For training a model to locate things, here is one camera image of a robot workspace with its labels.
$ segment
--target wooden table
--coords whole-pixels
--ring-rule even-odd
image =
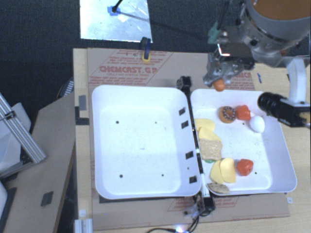
[[[251,72],[256,90],[269,91],[288,96],[289,80],[285,68],[273,69],[265,65],[257,64]],[[307,67],[307,98],[310,102],[310,66]],[[87,50],[74,50],[74,81],[75,81],[75,106],[79,106],[79,96],[86,96],[88,101],[88,73]],[[80,117],[88,118],[88,104],[85,110],[80,111]],[[273,232],[292,233],[309,232],[311,229],[311,169],[310,169],[310,131],[305,128],[289,128],[282,125],[283,133],[293,162],[297,176],[296,189],[287,194],[293,203],[289,204],[290,217],[267,218],[256,220],[240,220],[228,222],[200,223],[196,233],[249,233],[249,232]],[[91,167],[89,150],[89,127],[76,126],[76,154],[77,154],[77,179],[78,179],[78,209],[79,219],[92,218],[91,199]],[[95,231],[96,233],[145,233],[149,228],[132,228]]]

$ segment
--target brown donut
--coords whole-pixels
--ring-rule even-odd
[[[230,106],[224,106],[220,108],[219,118],[221,122],[232,123],[237,118],[237,112]]]

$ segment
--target white tray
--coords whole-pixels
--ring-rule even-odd
[[[180,90],[102,85],[93,91],[92,106],[95,184],[101,196],[181,197],[199,192],[188,104]]]
[[[288,153],[280,123],[276,118],[266,116],[258,108],[257,100],[261,92],[225,90],[217,92],[212,89],[198,89],[191,95],[194,118],[208,118],[215,122],[215,133],[221,138],[222,157],[231,157],[235,162],[250,159],[254,169],[248,176],[237,172],[235,183],[225,183],[229,194],[244,195],[258,193],[279,193],[293,191],[297,184],[294,168]],[[222,106],[237,107],[246,104],[252,115],[262,116],[265,121],[263,133],[254,132],[248,121],[235,120],[222,123],[218,117]],[[213,164],[202,161],[207,183]]]

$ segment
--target yellow clip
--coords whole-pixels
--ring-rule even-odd
[[[145,56],[145,51],[142,53],[142,61],[143,61],[144,63],[150,62],[151,53],[149,52],[148,59],[145,59],[144,56]]]

